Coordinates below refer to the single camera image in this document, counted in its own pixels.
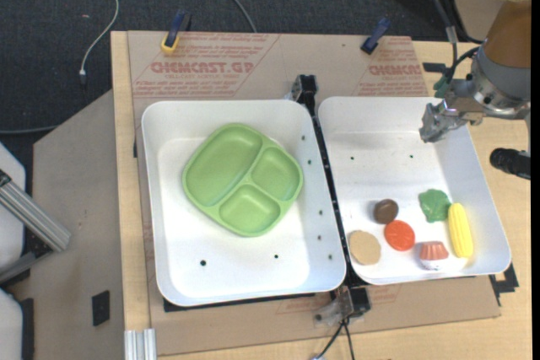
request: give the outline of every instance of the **toy food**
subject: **toy food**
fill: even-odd
[[[396,218],[398,211],[399,207],[395,201],[385,199],[375,204],[373,216],[378,223],[390,223]]]
[[[381,259],[379,240],[365,231],[353,231],[348,239],[352,256],[366,266],[376,264]]]
[[[426,192],[422,192],[418,198],[428,222],[444,221],[447,218],[451,203],[443,191],[428,189]]]
[[[473,254],[473,237],[465,209],[458,202],[448,210],[448,226],[454,252],[460,258],[468,258]]]
[[[440,241],[423,242],[421,244],[420,262],[426,270],[440,270],[448,255],[448,250]]]
[[[395,250],[409,250],[414,246],[414,231],[403,221],[392,221],[385,226],[385,239]]]

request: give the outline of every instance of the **tan cookie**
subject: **tan cookie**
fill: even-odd
[[[381,259],[381,244],[373,234],[353,231],[348,242],[352,256],[360,264],[368,266],[376,264]]]

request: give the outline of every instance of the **cable plug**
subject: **cable plug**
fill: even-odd
[[[84,69],[81,69],[78,72],[78,79],[80,80],[81,86],[86,87],[87,76],[86,76],[86,71],[84,71]]]

